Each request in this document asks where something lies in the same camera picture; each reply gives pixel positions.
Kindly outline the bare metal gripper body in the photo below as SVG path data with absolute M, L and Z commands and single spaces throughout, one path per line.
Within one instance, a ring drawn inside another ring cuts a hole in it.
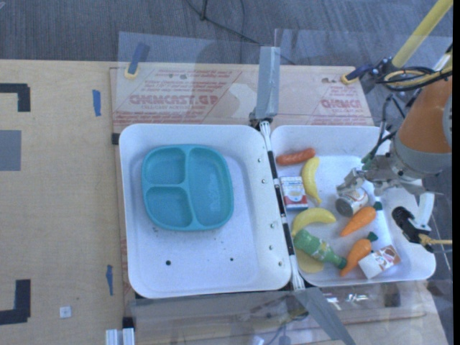
M 402 188 L 414 196 L 424 193 L 424 174 L 406 165 L 394 152 L 367 155 L 362 163 L 364 178 L 373 184 L 376 196 L 392 188 Z

